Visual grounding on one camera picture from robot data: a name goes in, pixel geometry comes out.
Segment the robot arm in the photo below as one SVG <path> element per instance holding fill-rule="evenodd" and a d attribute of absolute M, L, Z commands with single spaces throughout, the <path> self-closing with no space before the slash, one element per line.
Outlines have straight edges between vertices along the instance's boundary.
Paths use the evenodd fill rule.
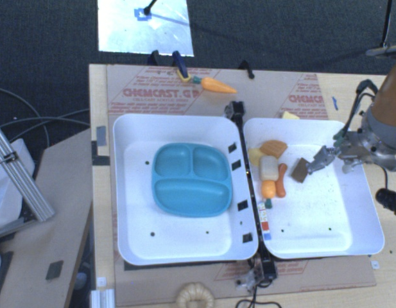
<path fill-rule="evenodd" d="M 361 127 L 356 132 L 349 131 L 361 98 L 368 95 L 363 94 L 367 88 L 375 94 L 369 95 L 373 103 L 363 113 Z M 383 169 L 396 171 L 396 64 L 380 90 L 370 80 L 359 84 L 349 120 L 333 139 L 333 148 L 323 146 L 314 160 L 306 165 L 310 175 L 329 165 L 336 157 L 343 160 L 344 173 L 353 171 L 354 166 L 363 163 L 377 164 Z M 380 189 L 376 193 L 376 200 L 396 214 L 396 192 Z"/>

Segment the metal bracket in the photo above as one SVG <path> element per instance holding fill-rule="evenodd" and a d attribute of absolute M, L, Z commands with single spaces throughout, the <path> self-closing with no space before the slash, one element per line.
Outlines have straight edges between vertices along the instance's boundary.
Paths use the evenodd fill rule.
<path fill-rule="evenodd" d="M 3 164 L 3 163 L 10 163 L 10 162 L 13 162 L 13 161 L 17 160 L 18 158 L 19 158 L 19 157 L 18 157 L 17 152 L 16 152 L 16 151 L 13 151 L 13 152 L 11 152 L 11 153 L 5 155 L 5 156 L 4 156 L 4 159 L 3 159 L 2 161 L 0 161 L 0 164 Z"/>
<path fill-rule="evenodd" d="M 115 307 L 115 290 L 107 289 L 104 291 L 93 290 L 90 293 L 91 308 L 114 308 Z"/>
<path fill-rule="evenodd" d="M 21 193 L 24 201 L 38 221 L 45 221 L 55 214 L 52 206 L 45 200 L 22 161 L 13 151 L 10 142 L 0 129 L 0 164 L 10 180 Z"/>
<path fill-rule="evenodd" d="M 254 289 L 257 285 L 264 281 L 264 273 L 263 273 L 263 266 L 262 260 L 259 254 L 257 254 L 254 258 L 254 265 L 248 273 L 241 275 L 236 280 L 237 287 L 245 287 L 246 290 L 250 294 L 254 292 Z"/>

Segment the black clip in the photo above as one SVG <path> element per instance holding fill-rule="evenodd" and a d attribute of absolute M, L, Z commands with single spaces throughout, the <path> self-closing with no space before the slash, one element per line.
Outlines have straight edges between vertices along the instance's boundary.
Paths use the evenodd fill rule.
<path fill-rule="evenodd" d="M 0 161 L 0 164 L 10 163 L 10 162 L 18 160 L 18 158 L 19 158 L 19 156 L 18 156 L 17 152 L 13 151 L 13 152 L 5 155 L 4 159 L 2 161 Z"/>
<path fill-rule="evenodd" d="M 250 67 L 249 63 L 246 60 L 243 60 L 241 62 L 241 65 L 239 65 L 238 69 L 246 69 L 248 71 L 249 78 L 250 79 L 255 78 L 255 74 L 254 74 L 252 68 Z"/>
<path fill-rule="evenodd" d="M 159 51 L 152 51 L 152 54 L 148 56 L 147 64 L 150 66 L 160 66 L 163 64 L 162 57 L 159 55 Z"/>

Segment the gray carpet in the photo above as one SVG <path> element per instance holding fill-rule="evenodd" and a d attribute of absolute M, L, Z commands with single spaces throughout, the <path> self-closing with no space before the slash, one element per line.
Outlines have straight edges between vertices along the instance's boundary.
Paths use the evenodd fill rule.
<path fill-rule="evenodd" d="M 254 69 L 386 74 L 393 65 L 365 56 L 381 42 L 387 0 L 187 3 L 195 54 L 186 58 L 188 66 L 233 69 L 246 59 Z M 146 55 L 100 53 L 97 26 L 97 0 L 0 0 L 0 87 L 27 99 L 42 116 L 88 108 L 90 63 L 146 63 Z M 396 44 L 396 0 L 389 42 Z M 31 116 L 0 93 L 0 124 Z M 78 119 L 88 121 L 87 114 Z M 4 130 L 12 137 L 31 125 Z M 82 129 L 52 124 L 51 143 Z M 44 132 L 25 139 L 37 158 Z"/>

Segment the cardboard sheet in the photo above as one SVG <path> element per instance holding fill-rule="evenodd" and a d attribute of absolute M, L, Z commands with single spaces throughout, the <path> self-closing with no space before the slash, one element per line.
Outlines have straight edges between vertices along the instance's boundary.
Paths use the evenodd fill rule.
<path fill-rule="evenodd" d="M 182 83 L 174 67 L 109 65 L 107 67 L 108 116 L 112 184 L 115 184 L 112 126 L 125 113 L 222 116 L 230 101 L 244 101 L 245 120 L 280 117 L 286 110 L 301 119 L 327 119 L 317 76 L 311 73 L 255 73 L 246 71 L 189 69 L 191 75 L 212 76 L 237 89 L 237 94 L 217 94 L 200 85 Z M 235 279 L 245 274 L 246 261 L 147 266 L 124 262 L 117 243 L 116 190 L 112 185 L 116 305 L 174 302 L 189 282 L 202 282 L 216 298 L 246 296 Z M 276 263 L 278 278 L 259 294 L 290 293 L 374 286 L 372 265 L 367 256 L 302 259 Z"/>

